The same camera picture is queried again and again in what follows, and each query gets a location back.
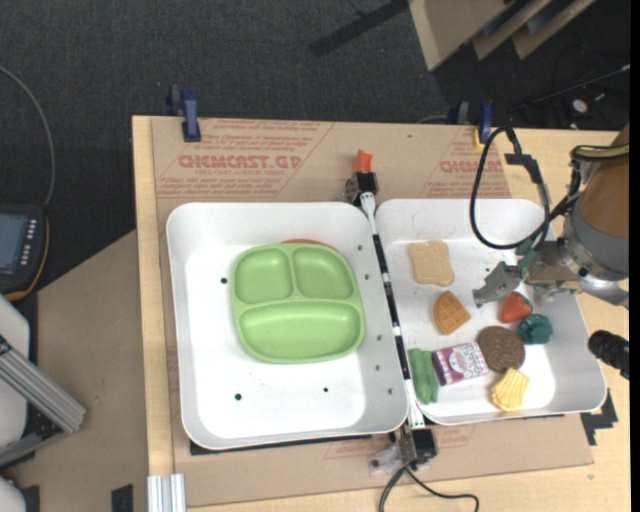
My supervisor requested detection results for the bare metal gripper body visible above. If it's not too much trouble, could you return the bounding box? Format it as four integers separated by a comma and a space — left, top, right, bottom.
519, 240, 631, 308

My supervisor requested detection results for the red strawberry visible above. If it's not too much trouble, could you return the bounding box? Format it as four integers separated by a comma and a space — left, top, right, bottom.
499, 291, 533, 325

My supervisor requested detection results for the green broccoli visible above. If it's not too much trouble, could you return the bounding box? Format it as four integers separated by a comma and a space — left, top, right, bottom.
516, 313, 554, 346

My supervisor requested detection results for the orange waffle piece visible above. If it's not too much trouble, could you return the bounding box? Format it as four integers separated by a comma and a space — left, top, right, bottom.
432, 290, 472, 336

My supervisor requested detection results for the brown round biscuit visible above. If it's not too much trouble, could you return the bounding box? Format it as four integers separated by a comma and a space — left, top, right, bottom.
476, 325, 527, 375

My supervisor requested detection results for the beige bread slice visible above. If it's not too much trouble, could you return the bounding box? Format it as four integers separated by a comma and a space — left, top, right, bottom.
407, 239, 456, 288

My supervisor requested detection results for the purple and white carton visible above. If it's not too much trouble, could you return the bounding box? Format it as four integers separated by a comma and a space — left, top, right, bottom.
430, 341, 490, 388

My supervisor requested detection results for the white plastic tray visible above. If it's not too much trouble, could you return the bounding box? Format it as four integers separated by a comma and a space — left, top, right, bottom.
165, 200, 411, 451
373, 197, 608, 427

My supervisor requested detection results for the yellow corn piece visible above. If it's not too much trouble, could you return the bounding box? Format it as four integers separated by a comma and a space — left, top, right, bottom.
490, 367, 531, 413

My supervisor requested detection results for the thin black and white rod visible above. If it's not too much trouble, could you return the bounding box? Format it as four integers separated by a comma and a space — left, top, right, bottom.
360, 191, 426, 430

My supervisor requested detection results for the green pea pod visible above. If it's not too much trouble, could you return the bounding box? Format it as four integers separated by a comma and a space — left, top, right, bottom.
407, 347, 440, 405

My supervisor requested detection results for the green divided plate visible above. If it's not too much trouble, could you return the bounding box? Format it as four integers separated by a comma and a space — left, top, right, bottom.
229, 242, 367, 366

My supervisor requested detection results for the brown cardboard board red print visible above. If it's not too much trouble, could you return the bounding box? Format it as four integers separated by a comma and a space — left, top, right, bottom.
149, 116, 597, 509

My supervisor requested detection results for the black cylinder on white bracket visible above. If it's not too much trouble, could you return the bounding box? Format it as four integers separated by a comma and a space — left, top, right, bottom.
586, 328, 631, 380

